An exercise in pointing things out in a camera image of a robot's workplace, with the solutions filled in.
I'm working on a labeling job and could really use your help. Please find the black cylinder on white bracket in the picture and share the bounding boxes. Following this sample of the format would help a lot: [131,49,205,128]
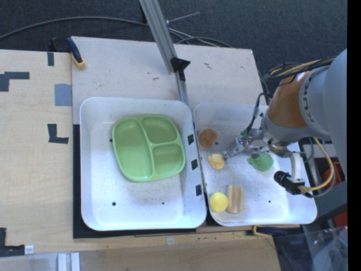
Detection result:
[273,150,307,196]

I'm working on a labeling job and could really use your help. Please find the green divided plate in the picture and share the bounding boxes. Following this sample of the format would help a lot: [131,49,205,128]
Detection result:
[112,113,187,183]

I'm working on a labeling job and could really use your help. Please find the pale yellow potato crisp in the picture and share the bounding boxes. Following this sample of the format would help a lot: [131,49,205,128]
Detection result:
[207,153,226,170]

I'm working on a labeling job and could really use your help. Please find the yellow ball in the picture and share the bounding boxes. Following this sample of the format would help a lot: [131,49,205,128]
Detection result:
[209,191,229,213]

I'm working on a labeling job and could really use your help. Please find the tan bread bun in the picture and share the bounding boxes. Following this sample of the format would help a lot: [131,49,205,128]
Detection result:
[226,183,245,215]

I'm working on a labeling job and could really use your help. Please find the green lettuce leaf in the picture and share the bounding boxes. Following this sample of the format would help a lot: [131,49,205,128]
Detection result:
[247,152,275,172]

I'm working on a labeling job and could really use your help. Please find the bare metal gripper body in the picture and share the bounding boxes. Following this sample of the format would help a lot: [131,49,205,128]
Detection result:
[234,127,289,155]

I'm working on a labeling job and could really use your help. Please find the brown pretzel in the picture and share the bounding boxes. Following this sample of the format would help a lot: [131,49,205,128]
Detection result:
[198,129,218,149]

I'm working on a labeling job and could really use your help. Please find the white plastic tray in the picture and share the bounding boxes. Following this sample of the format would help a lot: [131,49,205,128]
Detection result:
[80,97,208,231]
[193,102,318,228]

